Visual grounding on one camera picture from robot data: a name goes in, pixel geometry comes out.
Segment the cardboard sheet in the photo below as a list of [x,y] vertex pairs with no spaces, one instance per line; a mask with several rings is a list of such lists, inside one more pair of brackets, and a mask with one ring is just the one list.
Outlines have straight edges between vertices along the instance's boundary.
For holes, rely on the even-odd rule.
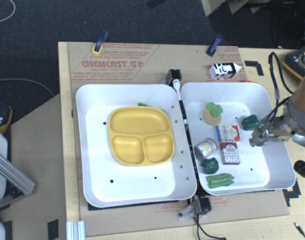
[[[104,43],[100,56],[93,56],[91,42],[69,42],[71,97],[76,150],[76,164],[81,220],[86,235],[135,232],[193,225],[192,220],[178,219],[178,210],[186,200],[89,210],[83,193],[76,92],[86,84],[160,84],[169,69],[180,69],[181,85],[189,82],[241,82],[246,80],[242,68],[231,79],[211,80],[208,69],[216,63],[243,66],[238,48],[218,46],[213,57],[206,54],[207,45]],[[282,190],[210,196],[212,211],[201,218],[201,224],[288,215]]]

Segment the wooden table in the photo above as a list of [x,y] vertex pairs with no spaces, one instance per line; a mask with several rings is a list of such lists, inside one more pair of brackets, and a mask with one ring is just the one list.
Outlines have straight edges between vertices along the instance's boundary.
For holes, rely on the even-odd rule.
[[[255,67],[245,67],[247,79],[249,81],[261,84],[268,92],[272,106],[275,106],[275,96],[272,80],[269,73],[268,55],[275,52],[280,58],[291,50],[284,49],[258,49],[258,48],[240,48],[239,53],[242,61],[258,61],[264,73],[264,76],[257,74]],[[60,98],[61,98],[61,116],[62,116],[62,138],[63,138],[63,158],[64,158],[64,180],[65,180],[65,202],[66,219],[68,222],[80,221],[79,194],[77,184],[76,153],[74,139],[74,125],[72,119],[72,94],[70,81],[69,47],[68,42],[58,43],[59,73],[60,73]],[[285,90],[279,77],[277,64],[275,66],[275,75],[280,95],[282,98],[288,97],[289,93]],[[290,74],[284,72],[285,82],[289,88],[295,90],[299,81]],[[305,161],[305,148],[298,144],[288,141],[286,143],[292,163],[298,160]],[[228,240],[294,240],[304,239],[297,231],[294,223],[297,222],[305,232],[305,178],[297,176],[297,181],[301,190],[299,198],[291,199],[289,207],[290,215],[269,217],[261,219],[251,219],[242,221],[233,221],[225,223],[207,224],[204,226],[206,232],[213,236],[225,236]],[[91,240],[136,240],[136,239],[197,239],[196,226],[182,226],[168,229],[156,229],[149,231],[102,235],[88,237]]]

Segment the black floor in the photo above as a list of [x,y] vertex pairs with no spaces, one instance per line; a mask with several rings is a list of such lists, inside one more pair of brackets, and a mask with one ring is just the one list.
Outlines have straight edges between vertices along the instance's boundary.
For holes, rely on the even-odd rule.
[[[234,15],[224,3],[209,17],[201,0],[13,0],[14,15],[0,22],[0,80],[28,79],[59,93],[58,42],[96,42],[101,29],[112,43],[221,45],[297,49],[305,32],[305,0],[272,0],[253,14]],[[12,3],[0,0],[0,20]],[[0,100],[12,122],[52,97],[34,82],[0,81]]]

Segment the white cable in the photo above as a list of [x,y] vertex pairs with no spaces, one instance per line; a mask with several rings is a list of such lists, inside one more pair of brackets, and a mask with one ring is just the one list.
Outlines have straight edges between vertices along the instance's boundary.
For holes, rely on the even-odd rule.
[[13,1],[13,0],[9,0],[9,1],[10,1],[10,2],[12,3],[12,5],[13,5],[13,11],[12,11],[12,13],[11,13],[8,17],[6,17],[6,18],[4,18],[4,19],[1,19],[0,22],[4,22],[4,21],[8,20],[11,16],[14,15],[14,13],[15,13],[15,11],[16,11],[16,5],[15,5],[14,1]]

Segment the white tray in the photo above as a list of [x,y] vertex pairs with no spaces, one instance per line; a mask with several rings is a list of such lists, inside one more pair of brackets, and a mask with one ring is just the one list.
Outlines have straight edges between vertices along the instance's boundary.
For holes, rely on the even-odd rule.
[[[139,102],[164,110],[170,119],[175,152],[163,164],[128,166],[113,156],[108,118],[115,109]],[[83,192],[91,205],[106,208],[186,200],[195,194],[197,180],[173,88],[164,84],[88,84],[77,91],[76,105]]]
[[[187,121],[193,146],[206,138],[213,139],[218,149],[208,158],[215,157],[219,163],[216,174],[230,173],[234,183],[210,189],[206,174],[196,160],[200,184],[212,195],[287,189],[295,183],[295,172],[283,142],[267,142],[261,147],[251,147],[251,130],[243,130],[241,122],[252,114],[264,118],[272,106],[266,90],[256,83],[187,83],[181,88]],[[214,102],[223,108],[221,125],[237,125],[241,141],[237,143],[241,163],[223,165],[215,126],[205,122],[203,112],[206,104]]]

